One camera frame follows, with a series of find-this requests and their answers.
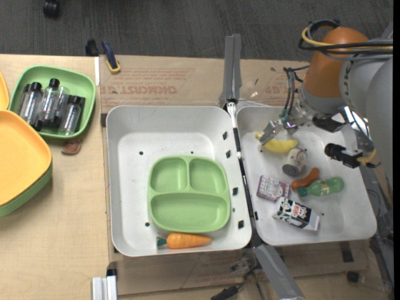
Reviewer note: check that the pink carton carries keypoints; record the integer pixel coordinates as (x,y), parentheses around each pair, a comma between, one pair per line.
(272,188)

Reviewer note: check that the orange sausage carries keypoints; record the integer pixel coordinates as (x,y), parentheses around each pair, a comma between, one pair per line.
(307,179)

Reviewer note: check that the green square plate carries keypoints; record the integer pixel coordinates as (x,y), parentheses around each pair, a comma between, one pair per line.
(81,83)

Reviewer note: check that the yellow banana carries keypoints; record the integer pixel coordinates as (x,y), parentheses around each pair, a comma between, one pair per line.
(281,145)

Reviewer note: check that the brown cardboard board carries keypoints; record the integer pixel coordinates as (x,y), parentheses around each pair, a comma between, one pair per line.
(200,80)

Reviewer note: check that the clear plastic bottle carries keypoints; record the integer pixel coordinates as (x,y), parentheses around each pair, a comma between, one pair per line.
(31,103)
(70,117)
(63,97)
(49,100)

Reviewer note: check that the black and white carton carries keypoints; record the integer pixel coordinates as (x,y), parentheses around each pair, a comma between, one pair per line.
(295,213)

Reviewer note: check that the white plastic tray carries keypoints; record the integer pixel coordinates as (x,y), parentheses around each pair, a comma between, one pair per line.
(134,183)
(343,217)

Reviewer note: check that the small white can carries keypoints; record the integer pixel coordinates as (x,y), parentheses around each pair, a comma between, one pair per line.
(294,162)

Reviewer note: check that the black cylinder on white bracket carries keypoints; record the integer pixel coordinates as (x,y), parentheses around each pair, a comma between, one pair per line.
(342,155)

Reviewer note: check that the orange carrot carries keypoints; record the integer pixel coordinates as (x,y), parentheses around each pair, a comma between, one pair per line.
(187,241)

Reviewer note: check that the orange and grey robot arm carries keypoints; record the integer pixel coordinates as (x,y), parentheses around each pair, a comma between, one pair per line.
(331,64)

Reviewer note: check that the yellow plate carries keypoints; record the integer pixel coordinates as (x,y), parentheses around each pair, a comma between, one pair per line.
(3,92)
(22,155)

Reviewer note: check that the green plastic bottle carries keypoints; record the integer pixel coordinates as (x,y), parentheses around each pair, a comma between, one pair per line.
(325,187)

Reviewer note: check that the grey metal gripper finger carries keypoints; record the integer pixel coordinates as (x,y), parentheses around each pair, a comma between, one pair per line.
(277,127)
(264,137)

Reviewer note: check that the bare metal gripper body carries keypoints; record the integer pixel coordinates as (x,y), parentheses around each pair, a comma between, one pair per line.
(299,117)

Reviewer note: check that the green divided plate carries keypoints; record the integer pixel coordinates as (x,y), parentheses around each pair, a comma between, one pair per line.
(189,211)

